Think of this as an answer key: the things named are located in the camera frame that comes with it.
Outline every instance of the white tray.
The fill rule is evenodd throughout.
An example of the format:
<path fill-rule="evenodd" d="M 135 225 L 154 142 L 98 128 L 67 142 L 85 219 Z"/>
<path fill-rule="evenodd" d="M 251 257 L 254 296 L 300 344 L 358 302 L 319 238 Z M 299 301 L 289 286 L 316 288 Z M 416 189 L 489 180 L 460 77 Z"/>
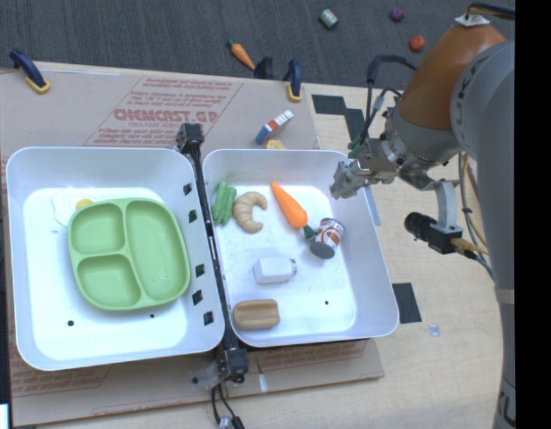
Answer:
<path fill-rule="evenodd" d="M 225 320 L 185 156 L 170 149 L 27 147 L 11 156 L 6 178 L 17 346 L 30 366 L 58 370 L 178 356 L 220 343 Z M 98 200 L 145 197 L 169 207 L 188 249 L 188 290 L 146 309 L 110 312 L 90 305 L 73 277 L 67 229 L 51 201 L 68 188 L 85 197 L 93 190 Z M 198 291 L 202 299 L 195 303 Z"/>
<path fill-rule="evenodd" d="M 337 164 L 345 160 L 335 151 L 280 149 L 220 149 L 205 158 L 210 205 L 221 180 L 238 195 L 256 190 L 269 204 L 266 211 L 253 210 L 254 219 L 263 223 L 256 234 L 244 232 L 234 220 L 214 226 L 230 313 L 249 299 L 275 299 L 279 306 L 280 323 L 270 329 L 241 330 L 230 320 L 245 344 L 262 348 L 345 341 L 380 337 L 397 328 L 398 307 L 364 194 L 338 200 L 330 195 Z M 299 201 L 313 229 L 328 216 L 345 225 L 333 258 L 314 255 L 303 233 L 288 224 L 271 181 Z M 257 284 L 253 266 L 270 256 L 295 259 L 296 275 L 288 282 Z"/>

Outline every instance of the purple ball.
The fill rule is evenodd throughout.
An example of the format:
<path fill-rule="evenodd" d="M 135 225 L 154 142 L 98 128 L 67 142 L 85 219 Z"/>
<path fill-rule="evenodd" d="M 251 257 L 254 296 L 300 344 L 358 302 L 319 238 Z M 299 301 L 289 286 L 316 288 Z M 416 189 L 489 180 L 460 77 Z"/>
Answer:
<path fill-rule="evenodd" d="M 400 22 L 404 18 L 404 10 L 400 6 L 395 6 L 390 12 L 390 19 L 395 22 Z"/>

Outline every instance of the can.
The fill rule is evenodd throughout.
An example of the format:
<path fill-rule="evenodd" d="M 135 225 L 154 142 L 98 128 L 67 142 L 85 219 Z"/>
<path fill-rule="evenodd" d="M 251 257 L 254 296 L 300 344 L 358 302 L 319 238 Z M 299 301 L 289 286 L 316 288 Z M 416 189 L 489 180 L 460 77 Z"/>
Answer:
<path fill-rule="evenodd" d="M 321 16 L 319 16 L 319 19 L 327 29 L 332 29 L 335 25 L 338 24 L 337 16 L 335 16 L 335 13 L 332 12 L 330 9 L 323 10 L 321 13 Z"/>
<path fill-rule="evenodd" d="M 336 219 L 322 218 L 317 234 L 309 247 L 311 252 L 322 259 L 331 259 L 335 256 L 344 232 L 345 226 Z"/>

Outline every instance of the black clip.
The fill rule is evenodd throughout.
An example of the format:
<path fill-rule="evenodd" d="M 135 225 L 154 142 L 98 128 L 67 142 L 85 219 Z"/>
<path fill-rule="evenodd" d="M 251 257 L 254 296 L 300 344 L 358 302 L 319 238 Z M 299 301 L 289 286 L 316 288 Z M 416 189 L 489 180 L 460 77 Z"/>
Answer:
<path fill-rule="evenodd" d="M 291 78 L 291 82 L 287 85 L 287 95 L 291 102 L 300 102 L 303 98 L 301 94 L 301 67 L 296 60 L 291 59 L 289 61 L 289 70 L 283 77 L 286 81 Z"/>
<path fill-rule="evenodd" d="M 273 79 L 273 59 L 271 57 L 264 57 L 261 62 L 255 66 L 254 78 L 258 80 Z"/>
<path fill-rule="evenodd" d="M 49 81 L 43 78 L 43 75 L 41 75 L 39 68 L 37 68 L 33 61 L 29 59 L 24 53 L 22 53 L 19 49 L 14 48 L 9 56 L 13 59 L 15 68 L 21 67 L 23 69 L 23 71 L 27 75 L 25 80 L 39 94 L 45 94 L 51 88 L 51 84 L 49 83 Z"/>

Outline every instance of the gray carpet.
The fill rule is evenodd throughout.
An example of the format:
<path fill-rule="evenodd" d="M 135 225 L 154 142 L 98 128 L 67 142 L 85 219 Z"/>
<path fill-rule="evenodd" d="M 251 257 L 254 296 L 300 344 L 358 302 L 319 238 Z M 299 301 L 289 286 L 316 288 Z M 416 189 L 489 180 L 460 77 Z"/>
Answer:
<path fill-rule="evenodd" d="M 364 87 L 376 55 L 420 64 L 472 3 L 515 7 L 515 0 L 0 0 L 0 66 L 13 65 L 17 47 L 41 61 L 252 77 L 225 46 L 233 38 L 255 63 L 271 57 L 275 79 L 295 59 L 304 82 Z M 389 18 L 395 6 L 405 11 L 400 22 Z M 339 20 L 331 30 L 318 19 L 326 8 Z M 514 38 L 514 22 L 489 19 Z M 420 53 L 408 47 L 416 34 L 426 39 Z M 404 88 L 411 74 L 384 64 L 376 86 Z M 9 400 L 2 233 L 0 223 L 0 402 Z"/>

